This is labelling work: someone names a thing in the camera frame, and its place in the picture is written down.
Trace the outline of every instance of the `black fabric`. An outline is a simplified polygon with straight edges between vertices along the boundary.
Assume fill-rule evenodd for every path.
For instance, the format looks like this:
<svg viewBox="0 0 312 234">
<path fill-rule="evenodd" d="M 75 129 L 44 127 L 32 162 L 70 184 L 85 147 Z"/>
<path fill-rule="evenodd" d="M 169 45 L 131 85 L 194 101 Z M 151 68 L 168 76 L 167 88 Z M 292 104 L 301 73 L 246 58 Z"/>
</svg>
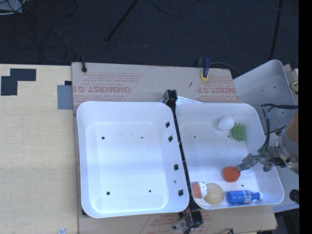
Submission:
<svg viewBox="0 0 312 234">
<path fill-rule="evenodd" d="M 269 61 L 279 0 L 29 0 L 0 16 L 0 63 L 85 62 L 193 67 L 241 74 Z M 273 59 L 298 68 L 299 0 L 284 0 Z"/>
</svg>

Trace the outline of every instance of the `white egg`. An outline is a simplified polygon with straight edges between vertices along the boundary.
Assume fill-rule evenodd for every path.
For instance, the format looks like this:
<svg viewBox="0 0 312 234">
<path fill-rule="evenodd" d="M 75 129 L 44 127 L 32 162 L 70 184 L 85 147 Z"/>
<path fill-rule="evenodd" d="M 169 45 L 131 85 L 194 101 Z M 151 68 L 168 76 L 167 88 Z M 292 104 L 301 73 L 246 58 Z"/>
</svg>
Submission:
<svg viewBox="0 0 312 234">
<path fill-rule="evenodd" d="M 230 116 L 222 117 L 218 123 L 218 129 L 221 131 L 230 130 L 234 127 L 235 121 Z"/>
</svg>

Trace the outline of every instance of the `white tray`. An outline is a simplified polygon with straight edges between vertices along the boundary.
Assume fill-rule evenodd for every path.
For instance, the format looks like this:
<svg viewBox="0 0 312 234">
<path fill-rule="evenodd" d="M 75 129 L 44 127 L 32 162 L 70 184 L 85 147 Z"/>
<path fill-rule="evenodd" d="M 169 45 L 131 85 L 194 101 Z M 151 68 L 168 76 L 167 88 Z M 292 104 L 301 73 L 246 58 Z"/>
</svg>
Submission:
<svg viewBox="0 0 312 234">
<path fill-rule="evenodd" d="M 196 198 L 201 208 L 274 205 L 283 200 L 284 191 L 275 167 L 264 172 L 263 165 L 258 163 L 242 171 L 239 179 L 231 183 L 222 175 L 224 167 L 241 164 L 249 153 L 258 154 L 257 150 L 265 141 L 258 114 L 252 106 L 244 103 L 184 103 L 177 107 L 176 116 L 191 184 L 213 182 L 221 186 L 225 194 L 219 205 L 210 205 L 204 199 Z M 218 129 L 218 122 L 224 116 L 231 116 L 235 122 L 246 126 L 245 141 L 234 140 L 230 130 Z M 226 192 L 231 190 L 261 192 L 263 200 L 230 205 L 226 201 Z"/>
<path fill-rule="evenodd" d="M 81 202 L 91 217 L 180 212 L 189 193 L 171 109 L 160 102 L 82 103 Z"/>
</svg>

